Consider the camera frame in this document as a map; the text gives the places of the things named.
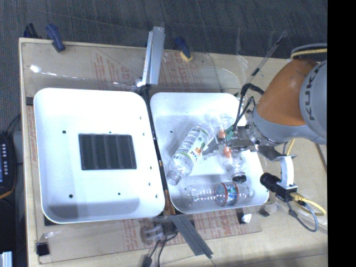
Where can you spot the clear bottle black cap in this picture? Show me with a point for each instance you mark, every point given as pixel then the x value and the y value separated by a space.
pixel 236 164

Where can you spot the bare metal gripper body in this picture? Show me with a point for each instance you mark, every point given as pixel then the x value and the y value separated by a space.
pixel 244 140

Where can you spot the black ribbed rectangular panel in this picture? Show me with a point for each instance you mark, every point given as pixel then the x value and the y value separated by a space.
pixel 107 152

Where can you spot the clear bottle orange band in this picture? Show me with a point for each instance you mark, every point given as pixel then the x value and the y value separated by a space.
pixel 222 122

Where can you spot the clear bottle blue label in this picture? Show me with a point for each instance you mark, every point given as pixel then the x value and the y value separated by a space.
pixel 222 193

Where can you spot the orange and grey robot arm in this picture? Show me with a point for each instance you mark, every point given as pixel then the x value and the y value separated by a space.
pixel 283 99

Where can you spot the white plastic tray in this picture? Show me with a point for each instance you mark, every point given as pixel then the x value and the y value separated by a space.
pixel 91 110
pixel 183 110

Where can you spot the black cylinder on white bracket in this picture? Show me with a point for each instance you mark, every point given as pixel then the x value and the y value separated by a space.
pixel 278 186

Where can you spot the clear bottle white green label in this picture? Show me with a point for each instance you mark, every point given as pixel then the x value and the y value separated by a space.
pixel 189 149

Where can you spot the brown cardboard board red print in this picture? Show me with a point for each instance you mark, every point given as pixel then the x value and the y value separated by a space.
pixel 116 65

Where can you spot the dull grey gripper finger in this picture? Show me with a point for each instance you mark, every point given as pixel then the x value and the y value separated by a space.
pixel 213 145
pixel 211 154

